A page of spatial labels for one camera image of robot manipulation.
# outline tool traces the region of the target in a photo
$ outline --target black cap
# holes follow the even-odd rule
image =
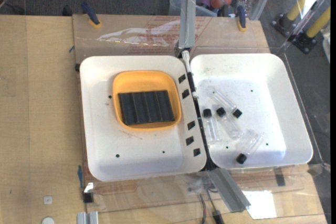
[[[204,118],[211,118],[212,117],[211,109],[203,110],[203,116]]]
[[[238,157],[236,158],[236,161],[240,164],[243,164],[246,161],[247,157],[245,154],[240,153]]]
[[[236,118],[239,118],[242,115],[242,111],[236,109],[234,112],[232,112],[232,115],[235,116]]]
[[[226,111],[225,111],[224,108],[219,108],[219,109],[216,110],[216,112],[217,112],[218,116],[220,116],[220,117],[223,117],[223,116],[226,115]]]

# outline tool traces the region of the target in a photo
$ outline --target clear vial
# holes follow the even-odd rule
[[[213,101],[218,102],[220,106],[223,106],[234,117],[239,118],[242,115],[242,111],[237,109],[237,105],[220,91],[213,91],[210,98]]]
[[[203,110],[203,117],[204,117],[204,129],[207,141],[209,143],[220,141],[221,138],[218,133],[216,121],[212,116],[211,109]]]
[[[240,154],[237,156],[236,161],[243,164],[247,158],[258,149],[263,141],[264,139],[260,134],[248,131],[238,143],[237,148],[240,151]]]
[[[231,139],[236,140],[244,134],[238,126],[237,121],[231,116],[231,114],[227,114],[224,108],[217,109],[216,113],[219,117],[219,123],[223,126],[227,135]]]

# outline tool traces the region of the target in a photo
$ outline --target wooden table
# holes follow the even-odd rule
[[[251,25],[256,41],[267,44],[260,22]],[[72,18],[0,16],[0,40],[0,224],[40,223],[47,216],[76,223],[86,205],[77,175],[83,151]],[[303,184],[317,197],[311,177]],[[285,204],[293,195],[277,199]],[[223,218],[226,224],[326,223],[318,198],[309,208],[314,215],[253,221],[245,211]],[[104,213],[100,223],[169,223],[165,214],[183,219],[194,209],[202,215],[195,202],[160,207],[159,217],[150,209]]]

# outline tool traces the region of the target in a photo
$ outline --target transparent tube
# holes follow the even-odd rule
[[[248,131],[246,135],[241,138],[237,145],[239,150],[239,155],[236,158],[236,161],[240,164],[243,164],[247,158],[253,154],[263,142],[263,137],[260,134],[257,134],[253,131]]]
[[[224,108],[219,108],[216,110],[218,115],[218,122],[223,126],[226,134],[233,140],[240,138],[244,133],[238,126],[237,121],[227,114]]]
[[[210,109],[203,110],[203,117],[204,117],[204,130],[205,135],[208,143],[214,143],[221,140],[221,137],[219,136],[217,124],[212,117],[212,113]]]
[[[213,91],[210,98],[223,106],[226,111],[230,112],[234,117],[239,118],[242,112],[237,109],[237,105],[228,97],[223,95],[220,91]]]

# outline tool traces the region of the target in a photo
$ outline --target white tray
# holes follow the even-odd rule
[[[163,131],[139,132],[125,129],[114,112],[113,78],[124,71],[158,70],[170,75],[180,95],[182,119]],[[80,65],[83,118],[88,166],[101,181],[136,179],[192,173],[201,170],[206,154],[183,63],[172,56],[98,56]],[[190,122],[195,126],[188,129]],[[189,145],[186,139],[193,137]]]
[[[208,102],[213,89],[230,97],[243,114],[237,123],[253,130],[264,143],[243,165],[235,161],[239,140],[224,136],[209,146],[213,162],[222,168],[273,167],[307,163],[312,146],[297,99],[282,60],[272,54],[199,55],[191,70],[201,110],[216,110]]]

